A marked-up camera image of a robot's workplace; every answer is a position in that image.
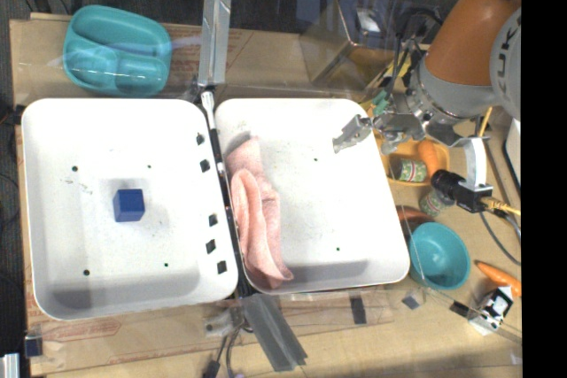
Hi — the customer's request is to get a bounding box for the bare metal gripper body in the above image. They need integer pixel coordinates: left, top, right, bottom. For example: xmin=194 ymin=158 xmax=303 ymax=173
xmin=370 ymin=91 xmax=460 ymax=143

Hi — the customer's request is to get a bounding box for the yellow divided plate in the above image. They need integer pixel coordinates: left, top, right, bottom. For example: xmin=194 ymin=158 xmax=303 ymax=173
xmin=374 ymin=131 xmax=451 ymax=189

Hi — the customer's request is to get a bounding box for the green and white can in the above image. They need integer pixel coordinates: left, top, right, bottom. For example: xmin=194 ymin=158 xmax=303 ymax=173
xmin=418 ymin=189 xmax=455 ymax=219
xmin=394 ymin=158 xmax=429 ymax=184

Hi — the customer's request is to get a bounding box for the orange carrot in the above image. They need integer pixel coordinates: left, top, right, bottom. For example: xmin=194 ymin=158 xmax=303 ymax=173
xmin=417 ymin=139 xmax=441 ymax=179
xmin=475 ymin=260 xmax=523 ymax=298

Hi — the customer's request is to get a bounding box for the brown sausage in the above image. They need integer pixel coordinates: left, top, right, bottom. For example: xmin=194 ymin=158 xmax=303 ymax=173
xmin=395 ymin=204 xmax=434 ymax=228

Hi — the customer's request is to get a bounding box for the white plastic tray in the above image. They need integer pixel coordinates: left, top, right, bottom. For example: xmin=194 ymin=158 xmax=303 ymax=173
xmin=20 ymin=96 xmax=240 ymax=321
xmin=214 ymin=96 xmax=411 ymax=296

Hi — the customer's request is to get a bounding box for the brown cardboard board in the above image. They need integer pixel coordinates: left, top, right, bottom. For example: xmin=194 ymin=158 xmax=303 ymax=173
xmin=8 ymin=12 xmax=402 ymax=377

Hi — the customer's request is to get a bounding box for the pink cloth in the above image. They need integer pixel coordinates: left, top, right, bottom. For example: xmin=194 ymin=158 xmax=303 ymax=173
xmin=224 ymin=135 xmax=295 ymax=291

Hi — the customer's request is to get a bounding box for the teal bowl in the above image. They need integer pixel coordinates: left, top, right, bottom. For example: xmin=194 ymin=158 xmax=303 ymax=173
xmin=407 ymin=221 xmax=472 ymax=291

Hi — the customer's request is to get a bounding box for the black and white carton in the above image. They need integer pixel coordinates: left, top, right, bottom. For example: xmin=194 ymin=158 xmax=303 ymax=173
xmin=468 ymin=285 xmax=516 ymax=336

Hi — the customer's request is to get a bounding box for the blue cube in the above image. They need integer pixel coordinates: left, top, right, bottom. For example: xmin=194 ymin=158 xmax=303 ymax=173
xmin=112 ymin=188 xmax=147 ymax=223

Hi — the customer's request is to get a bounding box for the teal divided plate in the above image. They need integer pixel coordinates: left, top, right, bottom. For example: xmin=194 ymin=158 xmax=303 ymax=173
xmin=62 ymin=4 xmax=174 ymax=98

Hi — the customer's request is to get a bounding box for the black cylinder on white bracket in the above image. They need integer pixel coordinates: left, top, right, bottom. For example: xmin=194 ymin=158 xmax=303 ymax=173
xmin=430 ymin=135 xmax=495 ymax=214

